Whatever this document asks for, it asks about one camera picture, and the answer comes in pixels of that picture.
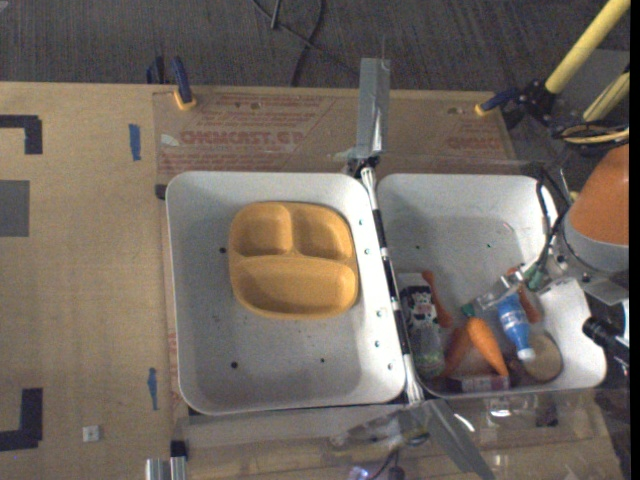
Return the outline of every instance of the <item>wire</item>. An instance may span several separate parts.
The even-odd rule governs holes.
[[[590,121],[569,126],[554,136],[574,145],[619,143],[629,139],[629,125],[612,126],[605,120]]]
[[[376,480],[376,478],[379,478],[380,475],[382,473],[384,473],[384,470],[387,469],[389,467],[389,464],[391,464],[391,461],[394,460],[396,461],[396,466],[398,465],[398,457],[400,456],[400,450],[394,450],[392,451],[389,455],[387,455],[387,458],[385,459],[385,461],[382,463],[382,466],[380,466],[380,468],[378,469],[378,471],[376,471],[373,476],[369,477],[369,480]]]
[[[271,21],[273,19],[273,16],[271,16],[264,9],[264,7],[262,7],[262,5],[260,5],[258,0],[250,0],[250,2],[253,5],[253,7],[256,9],[256,11],[258,11],[258,13],[260,15],[262,15],[266,20],[269,21],[269,23],[271,23]],[[296,38],[298,41],[300,41],[304,45],[304,48],[300,52],[300,56],[298,57],[298,60],[296,61],[293,73],[291,75],[291,79],[290,79],[289,84],[292,85],[292,86],[296,86],[298,84],[298,79],[299,79],[299,76],[300,76],[301,66],[302,66],[302,63],[304,61],[306,51],[308,49],[309,50],[314,50],[314,51],[320,53],[321,55],[324,55],[325,57],[327,57],[328,59],[333,61],[336,65],[340,66],[342,69],[344,69],[348,73],[351,73],[353,75],[358,75],[358,71],[357,70],[355,70],[351,66],[347,65],[345,62],[340,60],[338,57],[336,57],[332,53],[327,52],[326,50],[323,50],[322,48],[316,46],[312,42],[315,34],[317,33],[317,31],[318,31],[318,29],[320,27],[320,24],[322,22],[322,17],[324,15],[324,0],[317,0],[316,3],[318,5],[318,16],[316,18],[316,21],[313,24],[313,28],[311,29],[311,32],[310,32],[308,37],[305,37],[305,36],[299,34],[298,32],[295,32],[294,30],[290,29],[286,25],[283,25],[282,23],[278,23],[278,27],[276,29],[276,30],[282,30],[283,32],[289,34],[290,36]]]
[[[556,191],[556,194],[558,194],[562,198],[565,205],[571,206],[572,204],[571,199],[569,198],[567,193],[564,190],[562,190],[562,188],[560,188],[560,185],[558,185],[558,182],[551,177],[551,174],[549,174],[549,171],[547,171],[543,166],[540,166],[540,172],[542,173],[542,176],[546,178],[546,180],[549,182],[553,190]]]
[[[551,225],[549,209],[542,193],[545,177],[552,183],[554,189],[562,195],[565,202],[567,202],[565,208],[558,213],[558,216],[553,222],[553,225]],[[536,196],[538,197],[538,202],[540,203],[540,209],[542,210],[542,216],[545,222],[545,241],[537,260],[533,263],[533,265],[531,265],[531,267],[529,267],[529,269],[524,274],[525,281],[527,282],[529,289],[532,291],[536,291],[538,288],[538,284],[541,281],[542,272],[547,263],[547,260],[549,259],[549,249],[551,248],[553,237],[558,233],[560,225],[562,224],[562,220],[571,207],[570,201],[566,199],[566,195],[564,194],[564,192],[560,190],[560,187],[558,187],[558,185],[543,167],[540,167],[540,173],[538,175],[538,181],[536,183]]]
[[[601,144],[603,142],[618,141],[629,138],[629,127],[621,132],[596,135],[595,137],[564,137],[563,139],[571,144]]]

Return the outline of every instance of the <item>black object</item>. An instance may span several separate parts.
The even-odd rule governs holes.
[[[187,452],[187,443],[182,440],[171,441],[171,456],[172,457],[184,457],[189,460],[189,453]]]
[[[29,236],[29,180],[0,180],[0,237]]]
[[[37,448],[42,441],[42,388],[22,390],[20,427],[0,432],[0,452]]]
[[[389,474],[387,475],[388,480],[404,480],[405,478],[406,473],[400,466],[392,466],[389,468]]]
[[[629,368],[629,347],[619,339],[619,331],[613,325],[596,317],[589,317],[582,325],[582,332],[600,345],[625,368]]]
[[[253,7],[255,8],[255,10],[262,15],[262,17],[264,17],[265,19],[269,20],[270,23],[277,23],[277,18],[274,20],[274,16],[270,15],[269,12],[267,12],[267,10],[257,1],[257,0],[249,0],[251,2],[251,4],[253,5]],[[298,57],[298,60],[296,62],[295,68],[293,70],[293,74],[291,76],[290,82],[289,84],[293,87],[298,85],[298,79],[300,77],[300,72],[301,72],[301,66],[302,63],[304,61],[305,58],[305,52],[307,49],[311,49],[316,51],[317,53],[323,55],[324,57],[326,57],[327,59],[331,60],[333,63],[335,63],[337,66],[340,66],[345,72],[350,73],[351,75],[354,76],[358,76],[358,70],[354,69],[353,67],[349,66],[348,64],[346,64],[345,62],[343,62],[342,60],[340,60],[340,58],[338,58],[337,56],[335,56],[334,54],[316,46],[313,43],[313,38],[316,35],[316,32],[318,31],[320,24],[322,22],[322,18],[324,15],[324,0],[318,0],[318,18],[316,19],[315,23],[313,24],[313,28],[311,30],[311,32],[309,32],[309,34],[307,36],[304,36],[302,34],[299,34],[298,32],[295,32],[294,30],[292,30],[291,28],[289,28],[288,26],[286,26],[283,23],[277,23],[277,30],[284,32],[286,34],[288,34],[291,37],[296,38],[302,45],[304,45],[304,48],[302,49],[300,56]]]
[[[164,57],[162,55],[157,55],[147,68],[147,83],[160,85],[168,83],[165,77]]]
[[[42,154],[42,121],[38,116],[0,115],[0,128],[23,128],[24,154]]]
[[[544,81],[534,79],[522,90],[512,87],[496,94],[482,103],[480,108],[487,112],[500,107],[508,130],[515,128],[527,114],[544,126],[549,126],[555,100],[556,95],[549,92]]]
[[[156,197],[161,201],[164,201],[167,197],[167,186],[162,183],[156,183],[154,187]]]
[[[187,405],[187,412],[189,413],[189,416],[202,416],[203,415],[200,411],[196,411],[190,405]]]
[[[180,57],[171,59],[171,69],[176,77],[178,93],[180,94],[182,102],[191,103],[193,101],[193,94],[191,93],[191,86],[189,85],[189,77],[187,76],[187,70]]]

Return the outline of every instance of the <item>plywood board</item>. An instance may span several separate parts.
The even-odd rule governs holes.
[[[0,84],[0,114],[38,115],[44,129],[42,155],[25,155],[21,134],[0,129],[0,178],[30,185],[28,237],[0,238],[1,430],[17,428],[21,389],[44,394],[43,440],[0,453],[2,478],[141,478],[147,457],[168,457],[149,89]],[[140,161],[129,124],[140,127]],[[87,425],[101,426],[99,442],[83,443]]]
[[[198,104],[189,111],[170,90],[154,95],[161,183],[187,170],[337,172],[356,143],[357,90],[211,87],[194,94]],[[513,159],[500,113],[474,112],[490,96],[391,91],[381,166],[448,172],[471,160]]]

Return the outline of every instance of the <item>toy carrot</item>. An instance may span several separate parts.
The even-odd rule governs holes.
[[[510,268],[507,270],[507,275],[513,274],[516,270],[518,270],[517,267]],[[524,283],[520,283],[520,286],[518,286],[518,299],[520,300],[520,305],[522,306],[522,309],[524,309],[524,312],[527,315],[527,320],[529,320],[530,324],[536,324],[542,320],[540,311],[538,311],[538,309],[529,300],[529,297],[527,297],[527,291]]]
[[[444,355],[444,371],[441,377],[450,376],[471,349],[471,339],[466,327],[456,327],[451,334],[451,341]]]
[[[431,300],[433,301],[433,305],[436,307],[436,314],[438,315],[438,324],[443,329],[448,329],[453,326],[453,318],[449,314],[449,312],[444,309],[444,306],[440,302],[438,298],[438,292],[436,292],[435,285],[435,276],[433,272],[430,270],[425,270],[422,272],[422,279],[424,279],[429,286],[431,286]]]
[[[465,325],[471,343],[478,349],[487,362],[503,377],[509,376],[509,370],[502,357],[502,351],[491,327],[482,318],[469,317]]]

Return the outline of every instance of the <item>white tray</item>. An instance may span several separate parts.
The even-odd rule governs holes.
[[[402,392],[402,354],[359,182],[343,174],[189,172],[171,181],[166,201],[178,379],[193,409],[218,415],[375,404]],[[284,321],[235,300],[221,248],[236,212],[257,201],[316,203],[342,214],[360,272],[353,308],[327,320]]]
[[[525,176],[392,174],[383,178],[378,202],[394,270],[397,274],[434,272],[438,295],[460,324],[465,319],[458,310],[461,305],[486,293],[509,268],[530,265],[540,254],[545,235],[535,185]],[[547,191],[543,193],[553,223],[553,200]],[[582,332],[591,313],[577,281],[558,282],[532,302],[544,315],[536,324],[542,328],[536,330],[554,338],[564,369],[549,383],[510,392],[590,388],[602,382],[606,359],[602,348]],[[479,316],[492,325],[506,349],[509,342],[497,315]]]

